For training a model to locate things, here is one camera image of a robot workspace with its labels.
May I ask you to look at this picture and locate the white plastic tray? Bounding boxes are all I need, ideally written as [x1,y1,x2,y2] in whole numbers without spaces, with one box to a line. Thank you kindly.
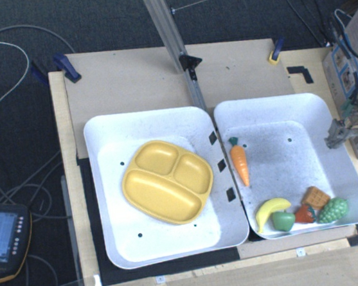
[81,99,254,274]
[211,84,358,246]

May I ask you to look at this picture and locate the brown waffle biscuit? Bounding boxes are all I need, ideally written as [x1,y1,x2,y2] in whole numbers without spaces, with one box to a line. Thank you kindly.
[299,183,333,213]

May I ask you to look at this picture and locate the yellow banana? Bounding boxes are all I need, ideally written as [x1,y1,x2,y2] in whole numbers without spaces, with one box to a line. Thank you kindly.
[253,195,295,235]

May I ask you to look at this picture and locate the green grapes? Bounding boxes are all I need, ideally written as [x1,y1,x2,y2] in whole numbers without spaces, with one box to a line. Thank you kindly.
[315,195,352,225]

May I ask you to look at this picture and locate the orange carrot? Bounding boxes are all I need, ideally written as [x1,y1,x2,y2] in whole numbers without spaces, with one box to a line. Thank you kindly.
[227,135,251,189]

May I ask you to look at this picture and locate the green apple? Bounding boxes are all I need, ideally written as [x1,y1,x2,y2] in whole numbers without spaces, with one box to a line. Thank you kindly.
[271,208,298,234]

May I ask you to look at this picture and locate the red strawberry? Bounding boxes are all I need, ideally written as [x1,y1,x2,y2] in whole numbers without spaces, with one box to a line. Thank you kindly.
[292,203,318,226]

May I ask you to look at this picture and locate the pale brown flat board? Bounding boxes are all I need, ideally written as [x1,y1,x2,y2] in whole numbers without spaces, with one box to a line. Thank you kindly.
[60,21,358,279]

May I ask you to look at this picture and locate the yellow divided plate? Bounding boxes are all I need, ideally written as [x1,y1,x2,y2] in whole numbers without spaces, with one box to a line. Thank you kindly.
[116,133,220,232]

